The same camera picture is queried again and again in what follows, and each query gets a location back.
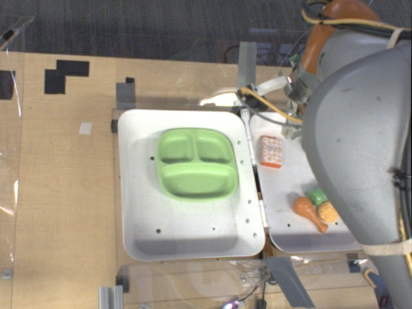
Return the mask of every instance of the white tray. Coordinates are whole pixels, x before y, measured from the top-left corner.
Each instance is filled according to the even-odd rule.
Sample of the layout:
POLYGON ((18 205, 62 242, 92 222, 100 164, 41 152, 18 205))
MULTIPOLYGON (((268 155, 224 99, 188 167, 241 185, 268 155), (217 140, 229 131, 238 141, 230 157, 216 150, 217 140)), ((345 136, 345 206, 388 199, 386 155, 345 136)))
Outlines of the white tray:
POLYGON ((143 261, 252 256, 265 243, 245 127, 228 112, 129 110, 118 121, 124 246, 143 261), (156 172, 168 129, 199 127, 230 140, 239 187, 229 198, 187 202, 166 195, 156 172))
MULTIPOLYGON (((277 121, 285 119, 277 113, 264 113, 277 121)), ((250 120, 256 157, 260 157, 260 138, 263 135, 283 139, 283 165, 280 169, 258 166, 259 180, 270 236, 275 246, 285 252, 325 252, 361 249, 345 223, 329 223, 328 230, 321 234, 306 218, 293 212, 296 199, 317 187, 315 176, 302 149, 301 137, 285 140, 281 126, 253 116, 250 120)))

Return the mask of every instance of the wooden surface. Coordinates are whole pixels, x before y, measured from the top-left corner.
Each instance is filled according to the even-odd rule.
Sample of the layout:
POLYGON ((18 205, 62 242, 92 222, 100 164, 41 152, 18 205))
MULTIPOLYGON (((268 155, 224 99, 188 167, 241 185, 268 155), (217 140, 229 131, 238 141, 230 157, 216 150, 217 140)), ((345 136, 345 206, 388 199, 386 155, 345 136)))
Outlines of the wooden surface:
MULTIPOLYGON (((257 82, 276 73, 260 68, 257 82)), ((98 288, 115 283, 119 235, 110 122, 116 82, 134 77, 139 103, 173 105, 233 88, 236 74, 234 65, 25 55, 13 309, 97 308, 98 288), (45 95, 44 70, 55 69, 57 59, 90 61, 90 75, 67 77, 65 95, 45 95), (79 134, 82 122, 93 124, 90 135, 79 134)), ((145 294, 151 308, 216 308, 247 291, 238 272, 219 264, 179 263, 169 271, 160 263, 137 263, 133 282, 150 283, 145 294), (227 276, 230 283, 215 283, 227 276), (196 283, 188 288, 191 278, 217 298, 204 299, 196 283)), ((377 307, 359 274, 302 274, 319 308, 377 307)), ((143 301, 134 296, 125 296, 126 308, 137 309, 143 301)), ((289 308, 278 286, 268 288, 267 300, 268 308, 289 308)))

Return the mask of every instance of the black tape square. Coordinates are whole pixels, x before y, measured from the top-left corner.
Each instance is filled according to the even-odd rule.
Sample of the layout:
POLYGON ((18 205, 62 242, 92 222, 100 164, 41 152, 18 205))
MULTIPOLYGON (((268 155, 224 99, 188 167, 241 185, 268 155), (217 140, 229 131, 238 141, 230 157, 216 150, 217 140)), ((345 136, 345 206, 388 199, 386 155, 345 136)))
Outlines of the black tape square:
POLYGON ((44 94, 66 94, 66 77, 57 70, 44 71, 44 94))
POLYGON ((15 71, 0 71, 0 100, 11 100, 14 92, 15 71))
POLYGON ((89 62, 57 60, 59 76, 89 77, 89 62))

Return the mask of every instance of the green plate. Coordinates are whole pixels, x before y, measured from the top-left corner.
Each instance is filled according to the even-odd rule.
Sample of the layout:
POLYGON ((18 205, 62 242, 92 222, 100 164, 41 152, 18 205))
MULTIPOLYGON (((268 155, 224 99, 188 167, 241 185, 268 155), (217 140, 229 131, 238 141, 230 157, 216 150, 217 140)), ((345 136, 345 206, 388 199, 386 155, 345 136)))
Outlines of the green plate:
POLYGON ((170 197, 181 200, 217 200, 238 188, 238 169, 232 145, 218 131, 178 128, 158 141, 157 170, 160 185, 170 197))

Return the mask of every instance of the white strap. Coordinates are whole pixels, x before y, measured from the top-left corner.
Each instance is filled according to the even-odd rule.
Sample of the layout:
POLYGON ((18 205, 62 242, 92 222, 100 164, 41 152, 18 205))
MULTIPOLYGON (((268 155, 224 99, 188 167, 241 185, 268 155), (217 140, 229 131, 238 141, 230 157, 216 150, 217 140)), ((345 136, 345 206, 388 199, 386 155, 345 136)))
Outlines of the white strap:
POLYGON ((412 252, 412 239, 401 241, 400 243, 383 245, 362 245, 363 251, 370 256, 392 256, 405 255, 412 252))
POLYGON ((406 30, 405 28, 397 28, 395 31, 393 31, 391 35, 391 39, 388 42, 388 45, 386 46, 386 49, 390 49, 395 47, 395 45, 398 42, 399 35, 402 33, 402 31, 406 30))

